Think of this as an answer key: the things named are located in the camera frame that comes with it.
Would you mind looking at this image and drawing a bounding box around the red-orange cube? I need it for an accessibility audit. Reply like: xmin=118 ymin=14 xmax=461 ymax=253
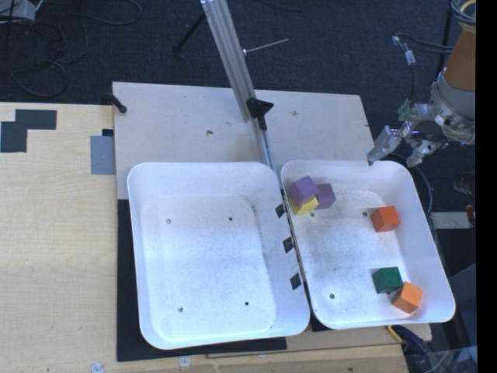
xmin=370 ymin=205 xmax=401 ymax=233

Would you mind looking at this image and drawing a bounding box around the dark purple cube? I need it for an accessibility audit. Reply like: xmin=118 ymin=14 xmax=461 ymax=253
xmin=314 ymin=183 xmax=337 ymax=211

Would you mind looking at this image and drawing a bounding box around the light purple cube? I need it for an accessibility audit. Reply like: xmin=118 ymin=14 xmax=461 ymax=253
xmin=287 ymin=175 xmax=321 ymax=207

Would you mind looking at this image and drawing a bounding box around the light orange cube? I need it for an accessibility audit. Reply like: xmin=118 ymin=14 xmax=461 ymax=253
xmin=391 ymin=281 xmax=425 ymax=315

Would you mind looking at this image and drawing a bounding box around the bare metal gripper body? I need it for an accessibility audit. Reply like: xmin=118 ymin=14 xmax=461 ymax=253
xmin=401 ymin=103 xmax=476 ymax=146

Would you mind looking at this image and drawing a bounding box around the yellow cube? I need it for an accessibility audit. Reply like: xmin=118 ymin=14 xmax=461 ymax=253
xmin=287 ymin=195 xmax=320 ymax=217

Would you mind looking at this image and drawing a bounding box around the white plastic tray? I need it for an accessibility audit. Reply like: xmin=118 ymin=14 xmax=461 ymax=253
xmin=280 ymin=159 xmax=457 ymax=331
xmin=127 ymin=161 xmax=311 ymax=351

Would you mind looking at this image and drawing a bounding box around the green cube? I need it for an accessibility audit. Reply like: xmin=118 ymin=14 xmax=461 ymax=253
xmin=371 ymin=266 xmax=405 ymax=295

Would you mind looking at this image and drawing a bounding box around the pale wood board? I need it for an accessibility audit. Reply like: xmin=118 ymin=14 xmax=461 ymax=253
xmin=112 ymin=81 xmax=433 ymax=360

